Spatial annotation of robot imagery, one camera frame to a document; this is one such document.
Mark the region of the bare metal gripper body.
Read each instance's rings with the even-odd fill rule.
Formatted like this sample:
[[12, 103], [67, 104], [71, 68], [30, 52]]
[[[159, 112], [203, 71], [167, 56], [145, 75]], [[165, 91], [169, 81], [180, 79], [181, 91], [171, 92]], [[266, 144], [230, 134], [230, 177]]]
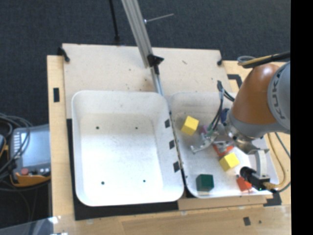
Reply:
[[225, 142], [236, 146], [245, 154], [254, 154], [258, 151], [265, 150], [265, 148], [256, 143], [255, 138], [250, 138], [238, 131], [233, 125], [219, 124], [217, 127], [218, 137], [217, 142]]

